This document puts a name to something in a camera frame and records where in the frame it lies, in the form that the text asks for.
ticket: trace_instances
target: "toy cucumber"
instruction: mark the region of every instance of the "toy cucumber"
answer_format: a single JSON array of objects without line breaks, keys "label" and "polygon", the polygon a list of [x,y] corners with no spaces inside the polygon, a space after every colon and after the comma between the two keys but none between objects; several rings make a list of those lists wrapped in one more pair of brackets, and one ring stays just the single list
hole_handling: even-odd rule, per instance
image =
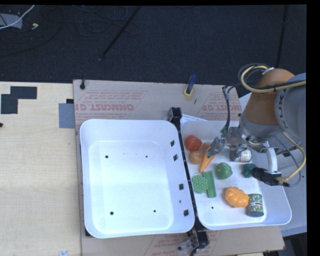
[{"label": "toy cucumber", "polygon": [[208,189],[206,191],[208,198],[215,198],[217,196],[217,192],[213,171],[204,171],[202,176],[208,181]]}]

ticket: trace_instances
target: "white tray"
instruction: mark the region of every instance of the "white tray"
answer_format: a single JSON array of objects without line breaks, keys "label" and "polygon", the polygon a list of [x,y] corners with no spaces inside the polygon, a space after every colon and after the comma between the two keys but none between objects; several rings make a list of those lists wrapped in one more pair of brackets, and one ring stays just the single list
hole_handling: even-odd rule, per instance
[{"label": "white tray", "polygon": [[183,233],[195,222],[176,127],[90,119],[80,128],[84,223],[96,238]]},{"label": "white tray", "polygon": [[[183,140],[194,135],[203,143],[210,145],[215,137],[221,137],[220,130],[224,127],[224,121],[187,121],[181,127]],[[237,127],[238,122],[231,122],[231,127]],[[213,170],[215,188],[217,196],[207,197],[206,193],[194,193],[196,209],[200,222],[210,230],[224,230],[245,227],[285,225],[292,217],[291,208],[282,186],[270,186],[262,181],[243,175],[244,164],[247,162],[231,162],[229,160],[229,148],[227,146],[219,152],[212,160],[205,172]],[[190,177],[199,175],[199,164],[189,162],[189,151],[185,150],[187,165]],[[265,153],[257,153],[251,150],[252,160],[250,163],[267,170],[269,165]],[[217,164],[225,162],[231,166],[232,175],[223,180],[219,180],[215,174]],[[246,194],[261,194],[263,199],[263,212],[261,217],[250,217],[246,214],[246,207],[237,208],[230,206],[224,199],[224,192],[227,187],[238,187]]]}]

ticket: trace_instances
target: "orange carrot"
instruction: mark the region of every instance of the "orange carrot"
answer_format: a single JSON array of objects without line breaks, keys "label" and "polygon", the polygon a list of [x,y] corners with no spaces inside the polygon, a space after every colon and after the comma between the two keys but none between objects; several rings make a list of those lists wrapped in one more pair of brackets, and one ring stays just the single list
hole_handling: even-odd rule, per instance
[{"label": "orange carrot", "polygon": [[203,158],[202,158],[202,162],[200,165],[200,172],[202,173],[210,164],[210,162],[212,161],[212,159],[214,159],[215,154],[213,154],[212,156],[208,157],[207,156],[207,152],[204,153]]}]

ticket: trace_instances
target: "yellow cable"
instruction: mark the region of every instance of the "yellow cable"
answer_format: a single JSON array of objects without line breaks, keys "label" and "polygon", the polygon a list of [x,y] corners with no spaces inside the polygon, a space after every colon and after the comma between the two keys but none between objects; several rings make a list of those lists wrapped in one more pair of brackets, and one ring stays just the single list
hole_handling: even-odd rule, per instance
[{"label": "yellow cable", "polygon": [[305,151],[303,150],[302,147],[300,147],[297,143],[295,143],[288,135],[286,135],[284,132],[282,132],[282,135],[284,137],[286,137],[292,144],[294,144],[303,154],[303,161],[300,164],[300,166],[298,167],[298,169],[296,169],[295,171],[293,171],[289,176],[287,177],[276,177],[275,179],[279,181],[279,183],[283,183],[288,181],[290,178],[292,178],[294,175],[296,175],[306,164],[307,158],[306,158],[306,154]]},{"label": "yellow cable", "polygon": [[[269,88],[269,89],[255,89],[255,88],[251,88],[248,84],[246,84],[244,77],[245,75],[250,71],[250,70],[254,70],[254,69],[264,69],[267,70],[268,67],[265,65],[260,65],[260,66],[250,66],[248,67],[245,71],[242,72],[241,76],[240,76],[240,81],[241,84],[249,91],[254,92],[254,93],[274,93],[275,89],[274,88]],[[303,86],[306,84],[306,81],[300,81],[300,82],[296,82],[296,83],[292,83],[292,84],[288,84],[288,85],[283,85],[283,86],[279,86],[276,88],[276,90],[284,90],[284,89],[288,89],[288,88],[292,88],[292,87],[298,87],[298,86]]]}]

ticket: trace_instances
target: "white wire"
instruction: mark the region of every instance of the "white wire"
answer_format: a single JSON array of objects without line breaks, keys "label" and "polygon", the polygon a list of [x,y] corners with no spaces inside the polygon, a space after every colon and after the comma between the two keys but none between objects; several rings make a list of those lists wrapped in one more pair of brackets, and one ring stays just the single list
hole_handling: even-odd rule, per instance
[{"label": "white wire", "polygon": [[5,25],[5,26],[1,26],[1,27],[0,27],[0,30],[5,29],[5,28],[9,28],[9,27],[13,26],[14,24],[17,24],[17,23],[18,23],[28,12],[30,12],[35,6],[36,6],[36,5],[33,4],[33,5],[29,8],[29,10],[27,10],[24,14],[22,14],[22,16],[21,16],[18,20],[16,20],[16,21],[15,21],[14,23],[12,23],[12,24]]}]

